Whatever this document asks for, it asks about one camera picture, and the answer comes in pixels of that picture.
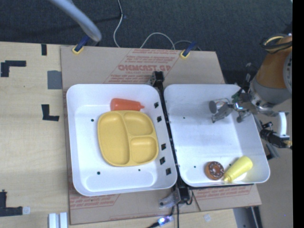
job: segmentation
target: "cardboard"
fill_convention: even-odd
[[[68,136],[66,93],[75,84],[148,84],[153,71],[163,71],[164,87],[170,84],[223,84],[215,52],[193,51],[180,57],[181,51],[134,48],[85,47],[75,55],[73,46],[61,47],[62,87],[66,130],[66,153],[69,179],[70,223],[133,219],[168,215],[171,208],[160,209],[158,201],[171,189],[128,194],[85,197],[72,183]],[[180,213],[229,209],[260,205],[255,185],[194,190],[191,205],[180,207]]]

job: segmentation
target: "dark gray carpet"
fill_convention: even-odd
[[[73,1],[102,32],[99,46],[115,47],[117,0]],[[247,63],[260,66],[266,55],[259,46],[263,38],[292,32],[290,0],[121,0],[121,4],[125,18],[116,36],[121,47],[138,48],[153,32],[164,33],[173,42],[196,41],[202,50],[216,51],[229,84],[243,82]],[[46,0],[0,0],[0,15],[0,41],[74,45],[84,35]],[[171,44],[163,36],[153,36],[145,48],[168,49]]]

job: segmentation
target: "table surface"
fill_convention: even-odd
[[[67,212],[68,181],[62,90],[48,90],[47,71],[61,71],[60,45],[0,42],[0,61],[26,60],[10,67],[0,81],[0,189],[7,207],[29,206],[30,214],[1,217],[0,227],[46,227],[49,213]],[[42,121],[42,104],[59,121]],[[177,220],[167,227],[176,227]],[[156,217],[118,220],[76,227],[148,227]],[[232,209],[180,214],[181,227],[236,228]]]

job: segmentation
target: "yellow divided plate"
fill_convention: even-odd
[[[152,120],[139,111],[110,111],[98,119],[98,142],[103,158],[113,166],[149,163],[158,155]]]

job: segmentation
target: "brown donut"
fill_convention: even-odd
[[[224,167],[217,161],[210,161],[205,167],[205,173],[209,179],[219,180],[224,175]]]

